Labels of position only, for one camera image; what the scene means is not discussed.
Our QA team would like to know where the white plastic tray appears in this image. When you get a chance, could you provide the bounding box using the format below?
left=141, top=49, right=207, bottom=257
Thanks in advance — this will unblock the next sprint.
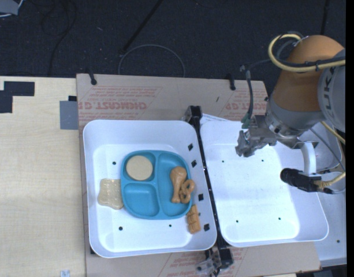
left=82, top=119, right=218, bottom=259
left=199, top=119, right=330, bottom=248

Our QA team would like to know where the black block with thin wires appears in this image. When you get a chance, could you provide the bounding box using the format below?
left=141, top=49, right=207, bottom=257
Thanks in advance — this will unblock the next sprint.
left=216, top=246, right=234, bottom=271

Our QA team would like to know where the beige toy bread slice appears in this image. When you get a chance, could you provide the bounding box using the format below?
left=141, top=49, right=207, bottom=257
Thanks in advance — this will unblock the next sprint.
left=96, top=178, right=125, bottom=211

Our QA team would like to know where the brown cardboard board red print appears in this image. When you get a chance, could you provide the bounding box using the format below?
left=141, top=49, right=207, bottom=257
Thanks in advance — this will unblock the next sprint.
left=76, top=73, right=322, bottom=277

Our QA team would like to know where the round beige biscuit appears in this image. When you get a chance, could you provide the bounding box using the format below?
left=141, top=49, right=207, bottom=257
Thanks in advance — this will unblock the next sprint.
left=125, top=155, right=154, bottom=182

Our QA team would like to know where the blue divided plate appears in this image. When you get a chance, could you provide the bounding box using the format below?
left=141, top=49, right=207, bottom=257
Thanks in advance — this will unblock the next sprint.
left=120, top=149, right=193, bottom=220

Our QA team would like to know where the tan toy pretzel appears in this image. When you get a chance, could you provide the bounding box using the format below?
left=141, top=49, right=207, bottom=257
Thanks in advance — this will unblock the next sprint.
left=178, top=178, right=196, bottom=205

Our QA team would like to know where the tan toy chicken drumstick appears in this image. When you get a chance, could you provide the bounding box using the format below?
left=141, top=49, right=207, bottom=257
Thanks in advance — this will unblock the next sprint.
left=169, top=166, right=188, bottom=204

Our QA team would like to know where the tan ridged toy pastry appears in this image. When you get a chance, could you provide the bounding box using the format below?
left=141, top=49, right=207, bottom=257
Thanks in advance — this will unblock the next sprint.
left=185, top=204, right=202, bottom=235

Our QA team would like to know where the black cylinder on white bracket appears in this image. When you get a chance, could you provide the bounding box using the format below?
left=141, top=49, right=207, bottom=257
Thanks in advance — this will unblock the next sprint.
left=280, top=141, right=322, bottom=193

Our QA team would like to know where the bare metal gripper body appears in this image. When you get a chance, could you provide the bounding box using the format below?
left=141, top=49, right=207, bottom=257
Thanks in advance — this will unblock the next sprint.
left=247, top=114, right=285, bottom=150

